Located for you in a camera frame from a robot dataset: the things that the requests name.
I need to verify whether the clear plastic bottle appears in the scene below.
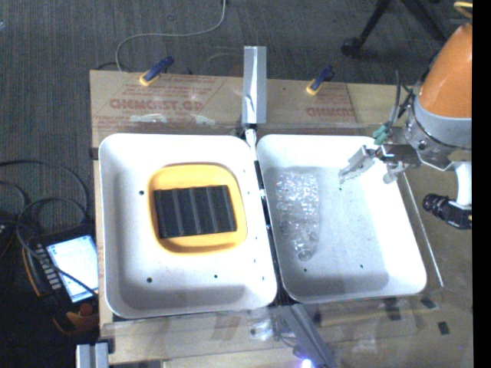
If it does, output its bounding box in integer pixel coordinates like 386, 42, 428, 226
273, 171, 321, 262

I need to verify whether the thin black and white rod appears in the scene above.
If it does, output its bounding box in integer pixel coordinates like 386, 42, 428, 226
244, 128, 287, 307

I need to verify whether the black cylinder on white bracket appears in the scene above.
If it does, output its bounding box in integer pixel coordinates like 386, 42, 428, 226
422, 161, 473, 231

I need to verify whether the black ribbed rectangular block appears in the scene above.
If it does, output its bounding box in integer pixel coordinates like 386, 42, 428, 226
153, 184, 238, 240

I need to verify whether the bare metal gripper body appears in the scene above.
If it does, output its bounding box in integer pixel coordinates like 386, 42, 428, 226
378, 117, 473, 172

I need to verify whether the white plastic tray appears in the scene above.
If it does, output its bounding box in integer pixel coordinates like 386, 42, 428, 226
255, 133, 428, 305
97, 132, 278, 320

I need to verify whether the brown cardboard board red print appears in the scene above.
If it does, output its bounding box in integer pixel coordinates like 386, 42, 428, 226
89, 70, 446, 362

